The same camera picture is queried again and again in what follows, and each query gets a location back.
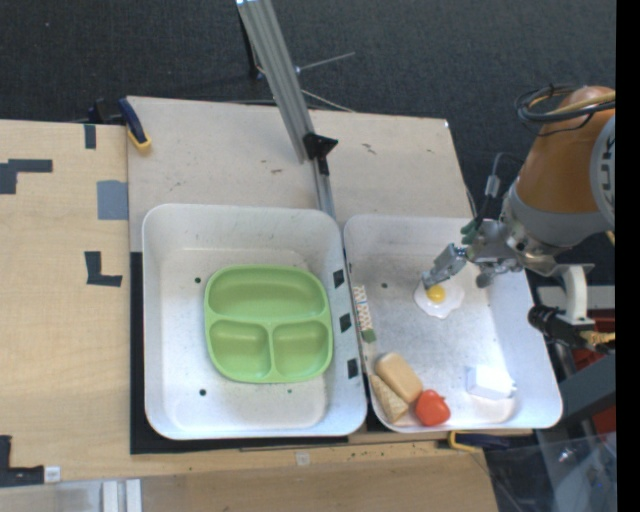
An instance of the green plate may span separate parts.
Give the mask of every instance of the green plate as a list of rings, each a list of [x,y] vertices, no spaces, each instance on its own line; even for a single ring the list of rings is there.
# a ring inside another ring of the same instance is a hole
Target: green plate
[[[240,382],[299,382],[333,356],[327,293],[312,273],[279,265],[234,265],[211,276],[204,296],[209,355]]]

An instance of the egg yolk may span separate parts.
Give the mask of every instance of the egg yolk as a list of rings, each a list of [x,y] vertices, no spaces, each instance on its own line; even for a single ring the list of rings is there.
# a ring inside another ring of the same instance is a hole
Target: egg yolk
[[[433,286],[431,286],[426,293],[429,300],[435,303],[442,302],[447,295],[445,289],[439,284],[434,284]]]

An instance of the white tray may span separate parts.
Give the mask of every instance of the white tray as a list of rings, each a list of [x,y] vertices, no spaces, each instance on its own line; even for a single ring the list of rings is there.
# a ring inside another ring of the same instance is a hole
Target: white tray
[[[145,410],[158,433],[181,440],[314,437],[360,427],[366,397],[342,239],[331,217],[165,204],[147,213],[142,242]],[[293,384],[240,383],[218,373],[206,347],[204,290],[214,272],[235,264],[293,265],[320,279],[334,331],[326,372]],[[345,279],[336,286],[339,271]],[[344,315],[352,325],[343,332]]]
[[[377,340],[361,341],[366,370],[376,358],[400,353],[424,388],[446,398],[448,422],[424,427],[410,412],[387,421],[375,395],[380,420],[397,432],[547,428],[562,414],[556,377],[542,335],[527,320],[533,305],[524,273],[497,276],[492,286],[475,285],[477,267],[468,264],[454,278],[465,291],[462,306],[444,320],[424,313],[413,293],[421,273],[447,244],[460,240],[469,219],[358,215],[345,225],[344,243],[352,286],[365,287]],[[477,365],[506,370],[515,381],[512,398],[491,400],[466,391],[466,373]]]

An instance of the red tomato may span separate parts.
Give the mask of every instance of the red tomato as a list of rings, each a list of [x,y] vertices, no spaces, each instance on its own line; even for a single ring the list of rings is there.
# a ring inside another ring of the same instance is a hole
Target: red tomato
[[[444,423],[451,417],[449,406],[433,389],[423,391],[416,402],[416,416],[426,427]]]

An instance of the fried egg toy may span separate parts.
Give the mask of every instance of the fried egg toy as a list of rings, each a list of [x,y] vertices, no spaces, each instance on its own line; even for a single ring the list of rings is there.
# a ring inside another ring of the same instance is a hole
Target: fried egg toy
[[[424,289],[424,285],[420,281],[413,294],[413,299],[418,307],[428,315],[444,319],[454,309],[460,307],[464,299],[464,290],[451,279],[434,284],[428,290]]]

